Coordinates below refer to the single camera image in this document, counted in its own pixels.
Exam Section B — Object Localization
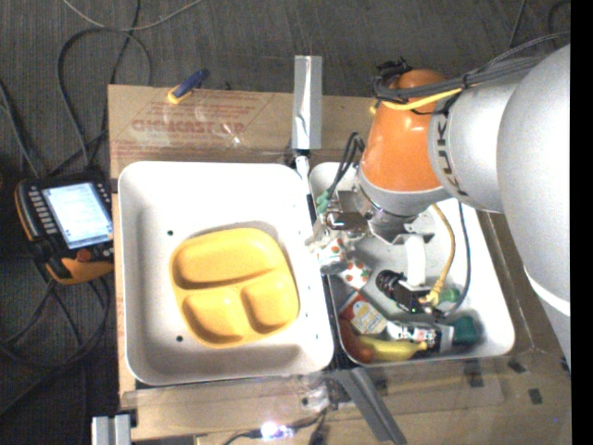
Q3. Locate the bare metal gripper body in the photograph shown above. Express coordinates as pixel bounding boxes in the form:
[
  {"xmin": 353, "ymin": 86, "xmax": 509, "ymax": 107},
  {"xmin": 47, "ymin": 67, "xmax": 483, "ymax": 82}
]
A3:
[{"xmin": 325, "ymin": 189, "xmax": 420, "ymax": 245}]

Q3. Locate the white carton with orange dots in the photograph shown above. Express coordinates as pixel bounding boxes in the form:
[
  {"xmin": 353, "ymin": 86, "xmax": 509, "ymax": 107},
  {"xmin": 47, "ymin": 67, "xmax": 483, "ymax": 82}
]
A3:
[{"xmin": 318, "ymin": 236, "xmax": 372, "ymax": 292}]

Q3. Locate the white and yellow packet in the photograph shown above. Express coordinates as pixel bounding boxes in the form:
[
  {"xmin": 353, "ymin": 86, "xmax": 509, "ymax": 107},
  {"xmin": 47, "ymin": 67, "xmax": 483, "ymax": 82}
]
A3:
[{"xmin": 341, "ymin": 294, "xmax": 388, "ymax": 336}]

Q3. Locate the orange carrot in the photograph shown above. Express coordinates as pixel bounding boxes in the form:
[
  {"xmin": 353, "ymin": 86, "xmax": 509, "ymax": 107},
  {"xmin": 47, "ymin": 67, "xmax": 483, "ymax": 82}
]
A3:
[{"xmin": 337, "ymin": 316, "xmax": 374, "ymax": 363}]

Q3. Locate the white printed bottle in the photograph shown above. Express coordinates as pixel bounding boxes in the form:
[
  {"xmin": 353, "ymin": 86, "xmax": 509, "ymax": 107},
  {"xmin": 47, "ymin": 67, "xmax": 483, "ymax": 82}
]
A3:
[{"xmin": 385, "ymin": 321, "xmax": 457, "ymax": 354}]

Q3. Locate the yellow banana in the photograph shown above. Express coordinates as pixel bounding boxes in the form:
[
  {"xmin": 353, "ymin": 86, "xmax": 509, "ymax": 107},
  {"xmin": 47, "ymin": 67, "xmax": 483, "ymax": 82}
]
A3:
[{"xmin": 356, "ymin": 333, "xmax": 428, "ymax": 362}]

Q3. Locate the yellow divided plate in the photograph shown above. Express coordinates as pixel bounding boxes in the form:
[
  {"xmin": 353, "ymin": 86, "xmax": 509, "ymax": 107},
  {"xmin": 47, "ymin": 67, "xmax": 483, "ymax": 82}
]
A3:
[{"xmin": 169, "ymin": 227, "xmax": 302, "ymax": 350}]

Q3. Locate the white plastic tray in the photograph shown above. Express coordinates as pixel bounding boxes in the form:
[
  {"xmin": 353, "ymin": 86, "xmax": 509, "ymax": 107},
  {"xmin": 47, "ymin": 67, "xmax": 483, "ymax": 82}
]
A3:
[
  {"xmin": 117, "ymin": 160, "xmax": 335, "ymax": 387},
  {"xmin": 309, "ymin": 160, "xmax": 517, "ymax": 368}
]

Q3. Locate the dark green block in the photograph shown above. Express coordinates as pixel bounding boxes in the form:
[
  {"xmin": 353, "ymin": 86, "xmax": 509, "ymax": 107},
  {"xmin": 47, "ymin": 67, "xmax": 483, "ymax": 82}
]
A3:
[{"xmin": 450, "ymin": 314, "xmax": 484, "ymax": 346}]

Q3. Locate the brown cardboard board red print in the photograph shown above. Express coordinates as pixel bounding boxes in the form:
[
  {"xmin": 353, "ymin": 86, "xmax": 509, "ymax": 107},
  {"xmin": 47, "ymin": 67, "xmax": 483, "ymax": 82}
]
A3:
[{"xmin": 107, "ymin": 84, "xmax": 572, "ymax": 440}]

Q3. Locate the black cylinder on white bracket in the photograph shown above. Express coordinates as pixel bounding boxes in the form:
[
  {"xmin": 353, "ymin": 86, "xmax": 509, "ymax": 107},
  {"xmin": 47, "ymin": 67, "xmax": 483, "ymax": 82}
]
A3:
[{"xmin": 375, "ymin": 222, "xmax": 446, "ymax": 317}]

